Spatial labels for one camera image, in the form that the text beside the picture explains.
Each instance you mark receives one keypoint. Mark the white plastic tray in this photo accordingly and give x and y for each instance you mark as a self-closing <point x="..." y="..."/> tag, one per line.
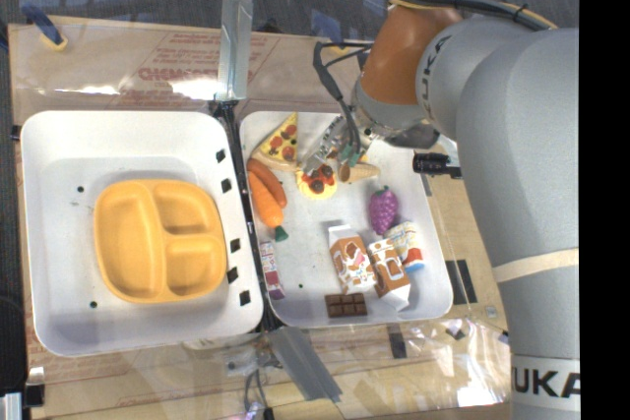
<point x="315" y="256"/>
<point x="64" y="211"/>

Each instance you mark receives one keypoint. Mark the yellow pizza slice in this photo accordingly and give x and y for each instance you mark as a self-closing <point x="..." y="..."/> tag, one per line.
<point x="280" y="145"/>

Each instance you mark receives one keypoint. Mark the orange carrot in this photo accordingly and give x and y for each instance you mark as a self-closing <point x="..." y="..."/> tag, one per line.
<point x="267" y="206"/>

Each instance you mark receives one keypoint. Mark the round yellow mini pizza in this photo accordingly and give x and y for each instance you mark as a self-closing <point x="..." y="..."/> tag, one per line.
<point x="317" y="187"/>

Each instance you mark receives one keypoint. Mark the white red and blue carton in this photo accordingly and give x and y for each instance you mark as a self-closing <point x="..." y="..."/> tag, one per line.
<point x="408" y="246"/>

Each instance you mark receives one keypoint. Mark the brown and white carton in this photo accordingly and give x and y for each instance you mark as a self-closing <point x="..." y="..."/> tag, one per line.
<point x="350" y="260"/>
<point x="391" y="275"/>

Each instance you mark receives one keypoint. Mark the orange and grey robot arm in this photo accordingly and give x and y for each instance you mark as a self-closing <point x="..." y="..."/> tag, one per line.
<point x="517" y="162"/>

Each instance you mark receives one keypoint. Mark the orange sausage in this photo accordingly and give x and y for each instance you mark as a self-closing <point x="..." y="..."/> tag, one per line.
<point x="270" y="182"/>

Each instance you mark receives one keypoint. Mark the orange divided plate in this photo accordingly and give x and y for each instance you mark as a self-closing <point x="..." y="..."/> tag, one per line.
<point x="157" y="241"/>

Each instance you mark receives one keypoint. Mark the brown cardboard board red print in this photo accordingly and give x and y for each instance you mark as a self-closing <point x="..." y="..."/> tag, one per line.
<point x="147" y="64"/>

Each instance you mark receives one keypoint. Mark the black cylinder on white bracket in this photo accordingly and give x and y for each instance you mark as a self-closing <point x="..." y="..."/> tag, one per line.
<point x="430" y="163"/>

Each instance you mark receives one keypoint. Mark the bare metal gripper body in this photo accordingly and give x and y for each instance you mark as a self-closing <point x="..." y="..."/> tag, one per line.
<point x="339" y="138"/>

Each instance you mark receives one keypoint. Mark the brown chocolate bar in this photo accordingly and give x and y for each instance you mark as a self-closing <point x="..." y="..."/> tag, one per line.
<point x="346" y="305"/>

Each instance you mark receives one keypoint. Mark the purple grapes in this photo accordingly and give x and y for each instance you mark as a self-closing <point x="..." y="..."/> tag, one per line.
<point x="384" y="211"/>

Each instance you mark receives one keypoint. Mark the tan ice cream cone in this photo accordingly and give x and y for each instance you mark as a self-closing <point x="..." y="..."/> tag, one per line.
<point x="359" y="172"/>

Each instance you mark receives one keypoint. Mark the white and purple carton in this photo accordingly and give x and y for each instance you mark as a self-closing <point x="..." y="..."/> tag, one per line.
<point x="271" y="268"/>

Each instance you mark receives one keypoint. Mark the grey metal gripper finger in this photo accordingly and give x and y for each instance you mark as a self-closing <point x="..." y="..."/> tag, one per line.
<point x="309" y="163"/>
<point x="324" y="161"/>

